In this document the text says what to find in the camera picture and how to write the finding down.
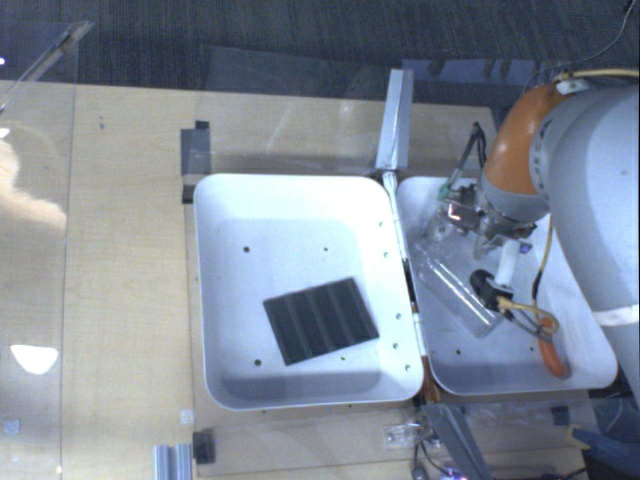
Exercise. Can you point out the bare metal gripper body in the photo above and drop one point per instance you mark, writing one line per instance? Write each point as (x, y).
(465, 210)

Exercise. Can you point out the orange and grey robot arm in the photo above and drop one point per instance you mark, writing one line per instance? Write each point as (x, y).
(590, 178)

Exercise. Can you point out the white plastic tray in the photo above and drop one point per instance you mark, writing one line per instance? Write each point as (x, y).
(480, 363)
(300, 218)

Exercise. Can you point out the black ribbed rectangular mat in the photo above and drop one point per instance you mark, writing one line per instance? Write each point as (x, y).
(320, 320)

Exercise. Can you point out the black cylinder on white bracket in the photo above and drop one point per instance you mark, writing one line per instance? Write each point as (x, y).
(484, 284)

